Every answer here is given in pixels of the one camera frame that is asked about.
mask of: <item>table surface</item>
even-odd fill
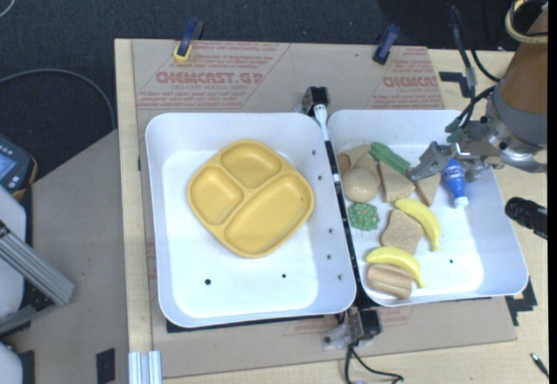
[[[430,50],[429,55],[436,72],[462,72],[462,62],[457,51]],[[479,51],[484,66],[499,77],[504,75],[512,55],[501,51]],[[145,353],[153,349],[153,339],[147,289],[141,179],[138,172],[138,128],[130,39],[115,41],[115,58],[129,348],[131,352]],[[492,81],[479,71],[477,75],[478,91],[491,86]],[[440,82],[440,90],[447,109],[462,110],[466,106],[466,100],[460,95],[456,84]],[[482,112],[482,106],[476,107],[474,118],[477,119]],[[505,167],[495,174],[505,202],[513,196],[519,196],[547,206],[547,175],[529,174],[512,167]],[[519,313],[517,340],[374,356],[366,359],[369,366],[376,370],[402,374],[406,383],[546,382],[547,377],[534,365],[530,353],[538,354],[549,367],[547,242],[522,226],[513,223],[513,227],[537,299],[537,306],[532,312]],[[344,382],[343,367],[343,360],[328,360],[296,366],[175,378],[164,380],[164,383],[340,383]],[[355,360],[351,362],[350,375],[354,381],[386,382],[378,375],[371,375]]]

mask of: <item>pen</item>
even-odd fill
[[[532,356],[532,359],[536,363],[536,366],[538,366],[538,368],[544,373],[544,375],[549,378],[549,371],[546,369],[544,363],[541,362],[541,359],[538,357],[538,355],[536,353],[530,353],[530,356]]]

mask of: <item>yellow plate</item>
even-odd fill
[[[187,197],[203,225],[238,255],[263,257],[287,241],[313,211],[305,178],[267,145],[228,145],[193,175]]]

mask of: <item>yellow banana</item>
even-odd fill
[[[427,237],[431,240],[433,250],[439,250],[439,238],[441,236],[441,224],[431,209],[417,199],[397,199],[394,205],[401,211],[417,219],[426,230]]]
[[[412,278],[416,281],[419,288],[425,286],[421,278],[418,261],[404,249],[397,248],[396,246],[381,246],[375,248],[366,255],[366,262],[387,263],[389,265],[398,266],[412,275]]]

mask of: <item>blue bottle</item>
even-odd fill
[[[453,195],[453,202],[456,207],[468,206],[468,197],[464,194],[464,169],[460,163],[451,158],[445,169],[441,171],[441,178],[446,188]]]

